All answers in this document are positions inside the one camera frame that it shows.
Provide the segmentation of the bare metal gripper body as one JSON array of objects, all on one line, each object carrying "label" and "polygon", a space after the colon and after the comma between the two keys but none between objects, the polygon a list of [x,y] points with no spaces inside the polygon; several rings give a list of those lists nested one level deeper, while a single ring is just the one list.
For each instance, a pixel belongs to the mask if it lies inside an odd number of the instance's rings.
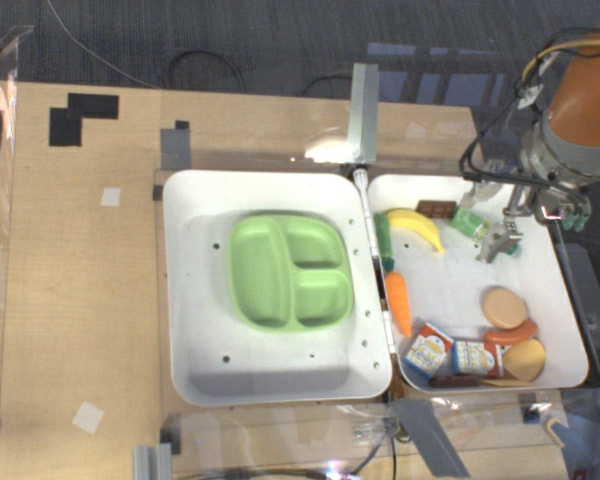
[{"label": "bare metal gripper body", "polygon": [[525,173],[549,184],[525,195],[524,203],[539,223],[588,223],[591,203],[585,191],[596,177],[559,159],[542,127],[532,127],[523,135],[520,163]]}]

